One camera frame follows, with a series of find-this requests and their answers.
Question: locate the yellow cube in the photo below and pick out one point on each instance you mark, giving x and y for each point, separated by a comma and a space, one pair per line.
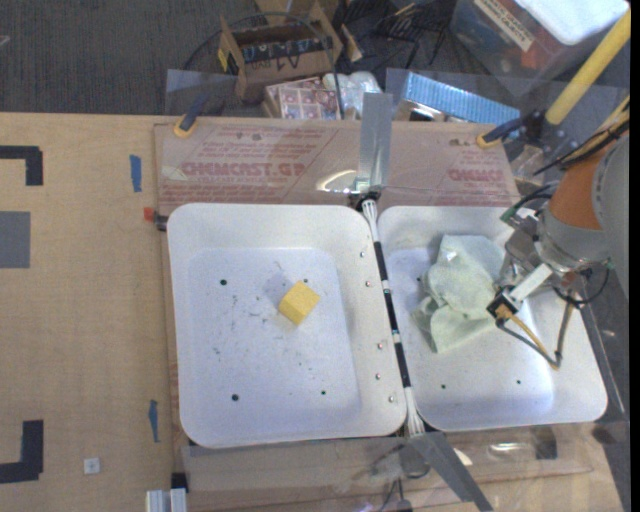
299, 303

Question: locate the brown cardboard board red print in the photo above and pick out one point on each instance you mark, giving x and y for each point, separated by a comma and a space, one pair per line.
260, 165

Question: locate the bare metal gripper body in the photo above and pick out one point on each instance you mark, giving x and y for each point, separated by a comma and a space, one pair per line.
525, 247

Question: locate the white plastic tray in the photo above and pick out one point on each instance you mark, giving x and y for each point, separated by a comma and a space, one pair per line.
240, 350
490, 390

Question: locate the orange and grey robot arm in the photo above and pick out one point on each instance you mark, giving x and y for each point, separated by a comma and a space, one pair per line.
575, 200

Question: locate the pale green cloth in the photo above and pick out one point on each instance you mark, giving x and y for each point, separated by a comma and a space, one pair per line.
457, 295

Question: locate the black and white thin rod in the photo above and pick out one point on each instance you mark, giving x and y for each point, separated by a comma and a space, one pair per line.
390, 310

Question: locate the black cylinder on white bracket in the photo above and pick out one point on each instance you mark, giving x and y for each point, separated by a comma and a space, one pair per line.
526, 286

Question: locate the brown cardboard box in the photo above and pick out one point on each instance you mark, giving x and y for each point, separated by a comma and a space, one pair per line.
280, 60

